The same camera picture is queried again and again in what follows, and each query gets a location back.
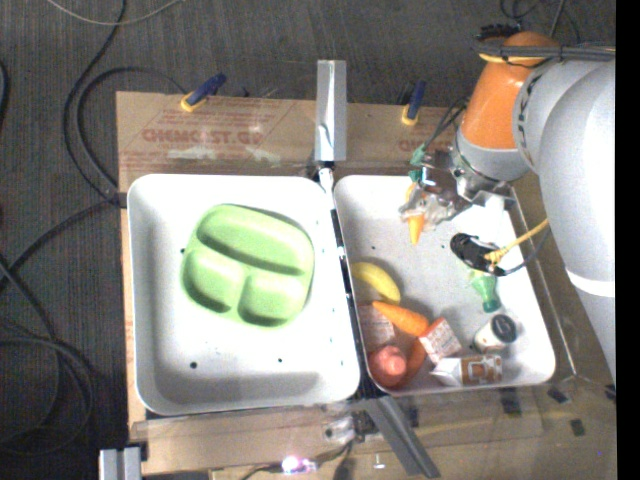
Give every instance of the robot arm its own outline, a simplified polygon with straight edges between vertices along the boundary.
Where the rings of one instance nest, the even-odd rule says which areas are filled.
[[[504,42],[554,44],[533,32]],[[508,199],[509,183],[529,170],[538,175],[549,226],[615,383],[615,56],[509,60],[487,64],[448,158],[425,156],[422,187],[453,209],[443,212],[450,218]],[[447,176],[454,197],[438,188]]]

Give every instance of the yellow zip tie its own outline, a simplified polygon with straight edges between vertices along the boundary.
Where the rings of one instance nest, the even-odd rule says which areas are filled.
[[[528,240],[529,238],[531,238],[536,233],[539,233],[540,231],[542,231],[548,225],[549,225],[549,219],[544,219],[540,224],[538,224],[531,231],[528,231],[527,233],[525,233],[521,237],[516,238],[509,245],[506,245],[506,246],[502,247],[501,249],[497,249],[495,251],[488,252],[487,254],[484,255],[484,259],[487,260],[487,261],[490,261],[493,265],[497,265],[498,263],[500,263],[502,258],[504,258],[506,256],[506,254],[511,249],[513,249],[516,245],[519,245],[522,242],[524,242],[525,240]]]

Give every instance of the blue clamp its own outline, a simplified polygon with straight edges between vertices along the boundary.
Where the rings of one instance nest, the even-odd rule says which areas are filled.
[[[413,126],[418,122],[418,110],[420,109],[420,105],[422,105],[426,85],[424,80],[419,80],[416,83],[413,93],[411,94],[411,99],[402,111],[402,122],[404,124]]]
[[[209,78],[205,83],[198,87],[195,91],[190,92],[180,100],[180,106],[187,112],[193,112],[199,106],[204,105],[207,96],[212,96],[218,92],[218,89],[227,81],[227,77],[223,73]]]

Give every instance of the toy banana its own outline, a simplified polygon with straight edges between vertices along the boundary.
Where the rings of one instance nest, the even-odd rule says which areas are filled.
[[[360,261],[351,264],[353,277],[370,285],[387,302],[400,302],[400,289],[393,278],[382,267],[374,263]]]

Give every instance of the white cable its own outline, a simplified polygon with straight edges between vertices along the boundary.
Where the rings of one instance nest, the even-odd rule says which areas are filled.
[[[186,2],[187,0],[172,0],[171,2],[169,2],[168,4],[163,5],[162,7],[156,9],[155,11],[150,12],[149,14],[145,14],[144,16],[140,16],[139,18],[135,18],[132,20],[127,20],[127,21],[120,21],[120,22],[108,22],[108,21],[96,21],[96,20],[92,20],[90,18],[85,18],[84,16],[81,16],[79,14],[76,14],[73,11],[70,11],[69,9],[67,9],[66,7],[63,7],[62,5],[60,5],[58,2],[56,2],[55,0],[46,0],[47,2],[49,2],[51,5],[53,5],[54,7],[57,7],[59,10],[61,10],[62,12],[73,16],[74,18],[77,18],[81,21],[85,21],[87,23],[92,23],[93,25],[102,25],[105,27],[116,27],[116,26],[122,26],[122,25],[132,25],[134,23],[139,23],[141,21],[144,21],[146,19],[151,18],[152,16],[155,16],[156,14],[161,13],[162,11],[168,9],[169,7],[180,3],[180,2]]]

